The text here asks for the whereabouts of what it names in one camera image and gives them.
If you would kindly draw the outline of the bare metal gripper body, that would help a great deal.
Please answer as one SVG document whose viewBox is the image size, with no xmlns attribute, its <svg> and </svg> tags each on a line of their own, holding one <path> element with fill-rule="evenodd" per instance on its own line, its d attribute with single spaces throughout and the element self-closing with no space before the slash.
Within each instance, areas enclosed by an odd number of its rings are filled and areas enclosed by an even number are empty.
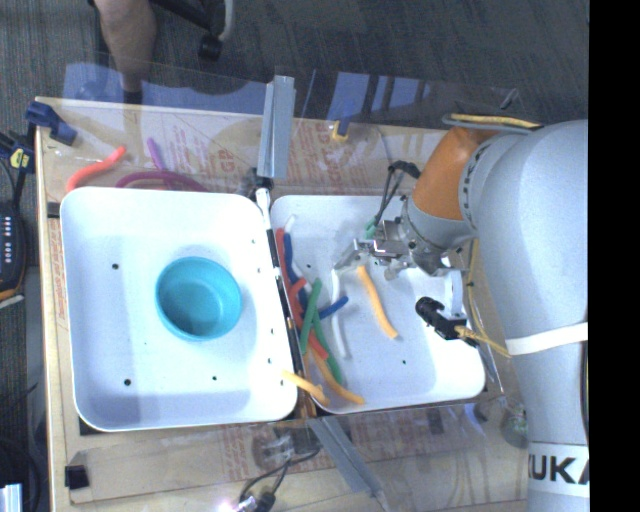
<svg viewBox="0 0 640 512">
<path fill-rule="evenodd" d="M 445 250 L 420 236 L 406 219 L 384 220 L 375 229 L 372 255 L 384 267 L 390 260 L 407 262 L 430 276 L 444 276 L 451 268 L 443 262 Z"/>
</svg>

